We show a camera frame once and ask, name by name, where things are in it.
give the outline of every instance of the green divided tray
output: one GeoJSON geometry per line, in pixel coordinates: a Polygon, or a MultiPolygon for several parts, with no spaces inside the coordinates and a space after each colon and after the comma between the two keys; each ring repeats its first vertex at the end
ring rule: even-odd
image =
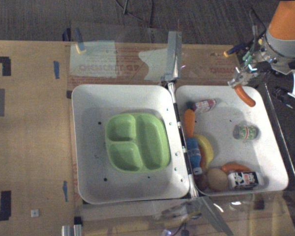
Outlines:
{"type": "Polygon", "coordinates": [[[111,117],[105,125],[108,158],[119,171],[147,173],[164,169],[170,160],[163,122],[149,113],[111,117]]]}

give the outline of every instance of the yellow banana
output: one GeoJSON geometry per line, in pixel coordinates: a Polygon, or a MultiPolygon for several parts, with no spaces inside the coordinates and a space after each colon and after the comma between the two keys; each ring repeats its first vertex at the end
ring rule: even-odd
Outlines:
{"type": "Polygon", "coordinates": [[[203,150],[203,153],[204,153],[204,155],[206,157],[205,162],[206,162],[206,169],[207,169],[209,163],[214,158],[214,153],[213,153],[213,148],[211,146],[211,143],[203,135],[193,134],[193,136],[197,139],[197,141],[199,143],[199,146],[203,150]]]}

